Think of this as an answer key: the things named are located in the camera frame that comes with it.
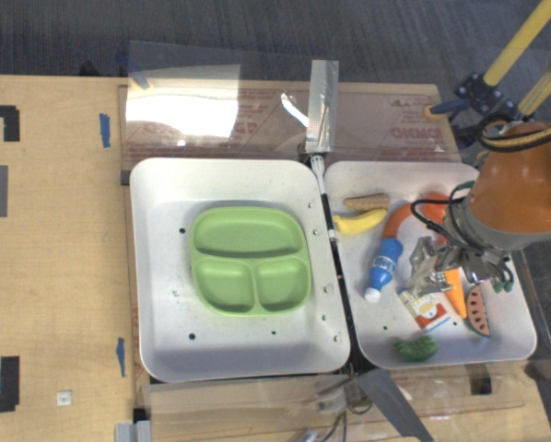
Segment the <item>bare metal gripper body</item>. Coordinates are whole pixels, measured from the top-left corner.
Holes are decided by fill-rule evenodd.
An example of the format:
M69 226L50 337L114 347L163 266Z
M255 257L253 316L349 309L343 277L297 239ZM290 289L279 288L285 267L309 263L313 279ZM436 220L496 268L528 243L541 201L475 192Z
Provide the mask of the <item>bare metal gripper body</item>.
M440 230L446 242L437 247L436 271L460 268L471 285L489 282L492 286L511 286L508 252L488 246L449 218L442 221Z

